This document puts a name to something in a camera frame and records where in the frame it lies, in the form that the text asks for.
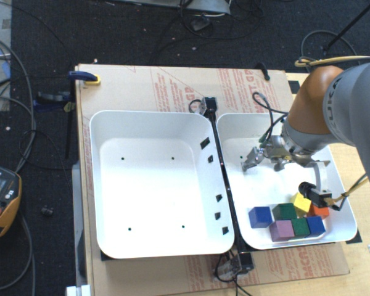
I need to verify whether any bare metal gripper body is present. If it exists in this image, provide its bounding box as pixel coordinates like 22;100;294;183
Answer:
259;134;298;164

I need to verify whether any white plastic tray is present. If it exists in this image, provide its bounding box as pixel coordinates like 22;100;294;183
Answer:
216;112;358;250
89;109;236;260

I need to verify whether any yellow cube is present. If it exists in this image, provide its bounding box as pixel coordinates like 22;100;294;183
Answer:
290;192;312;219

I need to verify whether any green cube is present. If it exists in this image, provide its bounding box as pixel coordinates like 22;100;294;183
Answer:
271;202;298;221
291;217;311;239

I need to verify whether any blue cube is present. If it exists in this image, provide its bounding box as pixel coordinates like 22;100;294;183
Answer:
305;215;327;237
248;206;273;229

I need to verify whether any orange cube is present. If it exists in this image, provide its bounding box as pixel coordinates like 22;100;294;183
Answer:
306;203;331;220

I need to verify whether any purple cube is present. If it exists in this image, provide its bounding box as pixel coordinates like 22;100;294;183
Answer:
268;220;296;242

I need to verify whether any brown cardboard board red print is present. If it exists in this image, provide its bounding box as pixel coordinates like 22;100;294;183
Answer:
75;63;351;290

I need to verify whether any black cylinder on white bracket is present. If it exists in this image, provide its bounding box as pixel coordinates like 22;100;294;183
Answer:
298;160;333;210

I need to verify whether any black block with thin wires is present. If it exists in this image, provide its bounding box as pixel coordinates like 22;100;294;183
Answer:
217;252;255;280
199;96;218;115

